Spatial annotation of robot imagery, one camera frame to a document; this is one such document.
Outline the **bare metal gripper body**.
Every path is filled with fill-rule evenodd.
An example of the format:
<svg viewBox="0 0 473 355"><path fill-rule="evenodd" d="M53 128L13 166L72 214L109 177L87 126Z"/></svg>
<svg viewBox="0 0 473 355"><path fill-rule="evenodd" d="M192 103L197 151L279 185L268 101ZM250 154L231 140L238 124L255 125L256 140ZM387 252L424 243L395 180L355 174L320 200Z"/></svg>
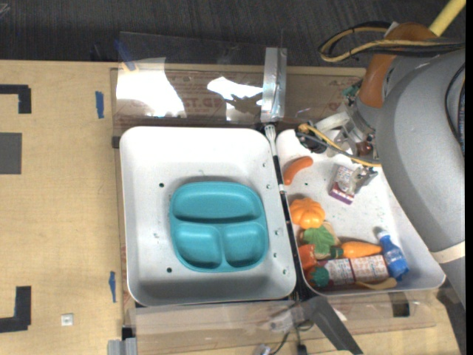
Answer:
<svg viewBox="0 0 473 355"><path fill-rule="evenodd" d="M379 160L375 131L363 120L351 118L346 124L347 140L353 154L359 158Z"/></svg>

